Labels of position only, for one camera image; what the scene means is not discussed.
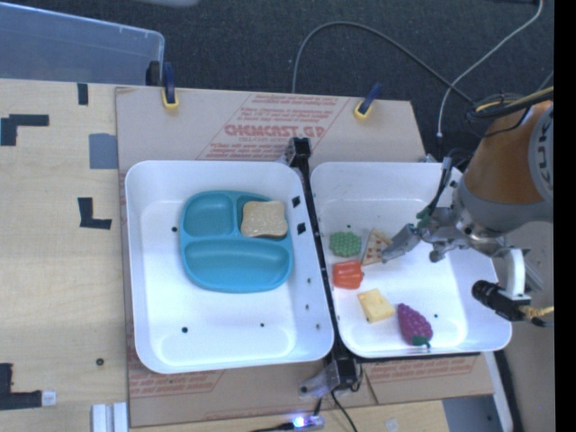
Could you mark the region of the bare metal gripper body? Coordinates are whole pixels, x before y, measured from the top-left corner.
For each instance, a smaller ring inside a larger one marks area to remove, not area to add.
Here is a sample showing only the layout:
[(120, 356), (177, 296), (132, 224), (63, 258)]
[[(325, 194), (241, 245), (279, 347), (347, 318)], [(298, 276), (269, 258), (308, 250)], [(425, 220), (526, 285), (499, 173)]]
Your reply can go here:
[(421, 240), (430, 244), (439, 240), (453, 240), (457, 248), (473, 249), (487, 257), (502, 257), (509, 250), (505, 235), (473, 220), (461, 207), (426, 207), (417, 214)]

